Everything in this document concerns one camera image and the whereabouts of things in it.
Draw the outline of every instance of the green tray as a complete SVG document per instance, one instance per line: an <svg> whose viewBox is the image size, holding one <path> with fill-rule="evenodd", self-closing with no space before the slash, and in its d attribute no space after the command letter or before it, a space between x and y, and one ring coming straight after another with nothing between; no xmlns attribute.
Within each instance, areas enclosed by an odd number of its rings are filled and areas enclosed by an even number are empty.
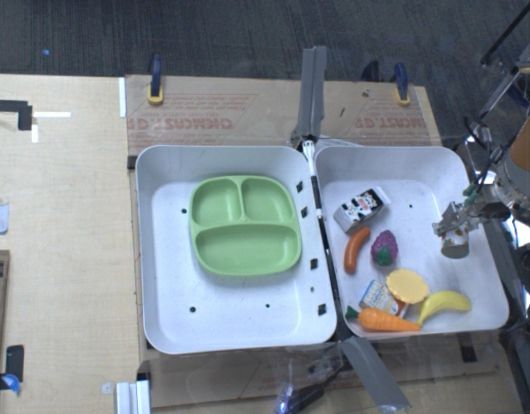
<svg viewBox="0 0 530 414"><path fill-rule="evenodd" d="M266 177L224 176L197 185L190 197L190 235L201 266L220 275L280 273L301 256L291 195Z"/></svg>

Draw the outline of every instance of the wooden table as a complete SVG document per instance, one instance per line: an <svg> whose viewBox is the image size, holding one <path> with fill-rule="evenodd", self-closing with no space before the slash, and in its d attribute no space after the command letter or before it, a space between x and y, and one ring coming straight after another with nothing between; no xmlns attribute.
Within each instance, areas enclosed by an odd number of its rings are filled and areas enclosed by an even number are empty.
<svg viewBox="0 0 530 414"><path fill-rule="evenodd" d="M5 348L25 347L22 390L0 392L0 414L110 414L109 389L134 381L140 365L128 132L118 78L0 75L0 99L72 114L40 119L33 143L31 133L17 130L16 114L0 113L0 198L10 210L0 249L11 253L1 372ZM412 412L519 411L505 354L496 343L492 354L495 373L405 382ZM364 388L339 389L308 413L377 412L372 406ZM270 412L271 400L159 412L249 410Z"/></svg>

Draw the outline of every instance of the yellow round toy food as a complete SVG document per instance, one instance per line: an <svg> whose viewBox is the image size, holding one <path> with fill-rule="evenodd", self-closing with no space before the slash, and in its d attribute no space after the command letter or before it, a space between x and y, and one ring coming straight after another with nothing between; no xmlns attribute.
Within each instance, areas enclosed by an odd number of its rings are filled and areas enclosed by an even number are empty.
<svg viewBox="0 0 530 414"><path fill-rule="evenodd" d="M406 268L390 273L385 283L393 296L407 304L418 304L429 294L429 287L423 278Z"/></svg>

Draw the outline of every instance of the dark gray floor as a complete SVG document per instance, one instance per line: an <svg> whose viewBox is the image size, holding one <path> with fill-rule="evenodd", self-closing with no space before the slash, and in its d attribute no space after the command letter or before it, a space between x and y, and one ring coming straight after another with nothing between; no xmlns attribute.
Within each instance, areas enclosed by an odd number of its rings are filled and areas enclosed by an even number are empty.
<svg viewBox="0 0 530 414"><path fill-rule="evenodd" d="M331 80L358 80L374 59L389 79L402 61L451 146L530 41L529 13L481 67L529 1L0 0L0 72L146 73L157 52L169 75L299 79L302 49L325 45ZM506 98L502 138L523 122Z"/></svg>

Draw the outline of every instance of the yellow banana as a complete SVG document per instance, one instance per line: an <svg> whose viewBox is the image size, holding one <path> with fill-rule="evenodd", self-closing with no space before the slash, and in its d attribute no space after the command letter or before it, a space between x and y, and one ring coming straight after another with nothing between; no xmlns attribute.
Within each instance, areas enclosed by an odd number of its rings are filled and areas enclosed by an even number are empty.
<svg viewBox="0 0 530 414"><path fill-rule="evenodd" d="M451 290L435 292L427 296L421 304L420 317L416 323L422 325L428 317L442 310L469 311L470 309L470 300L462 293Z"/></svg>

